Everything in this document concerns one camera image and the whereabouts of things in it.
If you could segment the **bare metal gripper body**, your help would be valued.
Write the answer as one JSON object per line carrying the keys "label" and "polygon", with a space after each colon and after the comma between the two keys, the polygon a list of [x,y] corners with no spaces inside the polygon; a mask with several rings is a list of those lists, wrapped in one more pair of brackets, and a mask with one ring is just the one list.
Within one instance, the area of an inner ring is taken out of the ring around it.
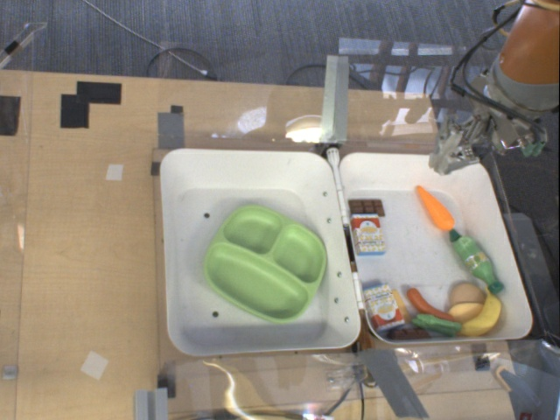
{"label": "bare metal gripper body", "polygon": [[472,115],[458,126],[460,151],[542,151],[547,132],[545,86],[470,86]]}

